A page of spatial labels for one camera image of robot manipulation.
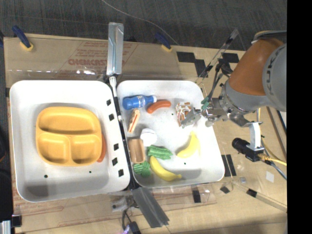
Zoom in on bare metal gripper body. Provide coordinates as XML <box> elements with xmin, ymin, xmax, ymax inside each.
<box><xmin>201</xmin><ymin>97</ymin><xmax>247</xmax><ymax>128</ymax></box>

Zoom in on brown and white carton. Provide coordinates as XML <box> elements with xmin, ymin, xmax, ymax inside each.
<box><xmin>175</xmin><ymin>101</ymin><xmax>194</xmax><ymax>128</ymax></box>

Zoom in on white plastic tray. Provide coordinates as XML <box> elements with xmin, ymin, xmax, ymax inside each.
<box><xmin>9</xmin><ymin>79</ymin><xmax>131</xmax><ymax>203</ymax></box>
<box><xmin>116</xmin><ymin>79</ymin><xmax>226</xmax><ymax>189</ymax></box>

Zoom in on yellow banana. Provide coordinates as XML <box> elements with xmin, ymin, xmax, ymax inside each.
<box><xmin>176</xmin><ymin>130</ymin><xmax>201</xmax><ymax>159</ymax></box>
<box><xmin>149</xmin><ymin>155</ymin><xmax>183</xmax><ymax>182</ymax></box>

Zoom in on orange sausage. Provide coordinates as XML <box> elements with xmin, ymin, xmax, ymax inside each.
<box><xmin>146</xmin><ymin>99</ymin><xmax>172</xmax><ymax>115</ymax></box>

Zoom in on green bean bundle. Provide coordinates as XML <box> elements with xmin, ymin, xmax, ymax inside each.
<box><xmin>146</xmin><ymin>144</ymin><xmax>174</xmax><ymax>161</ymax></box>

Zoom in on white round lump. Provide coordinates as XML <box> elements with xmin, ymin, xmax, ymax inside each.
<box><xmin>139</xmin><ymin>128</ymin><xmax>158</xmax><ymax>147</ymax></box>

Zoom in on toy sandwich slice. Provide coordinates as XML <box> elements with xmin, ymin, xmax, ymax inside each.
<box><xmin>127</xmin><ymin>108</ymin><xmax>141</xmax><ymax>135</ymax></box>

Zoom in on blue bottle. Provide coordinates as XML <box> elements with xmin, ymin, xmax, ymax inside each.
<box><xmin>122</xmin><ymin>95</ymin><xmax>158</xmax><ymax>111</ymax></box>

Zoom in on brown bread bun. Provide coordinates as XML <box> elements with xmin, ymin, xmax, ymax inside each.
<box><xmin>127</xmin><ymin>137</ymin><xmax>147</xmax><ymax>164</ymax></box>

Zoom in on green broccoli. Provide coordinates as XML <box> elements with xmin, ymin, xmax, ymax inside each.
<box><xmin>133</xmin><ymin>160</ymin><xmax>153</xmax><ymax>178</ymax></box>

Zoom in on brown cardboard board red print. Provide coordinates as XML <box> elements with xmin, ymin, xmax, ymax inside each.
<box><xmin>3</xmin><ymin>33</ymin><xmax>287</xmax><ymax>234</ymax></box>

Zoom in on yellow divided plate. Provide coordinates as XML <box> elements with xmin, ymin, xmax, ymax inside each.
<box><xmin>35</xmin><ymin>106</ymin><xmax>103</xmax><ymax>167</ymax></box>

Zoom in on black cylinder on white bracket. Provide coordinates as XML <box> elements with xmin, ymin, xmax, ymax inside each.
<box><xmin>231</xmin><ymin>121</ymin><xmax>265</xmax><ymax>162</ymax></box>

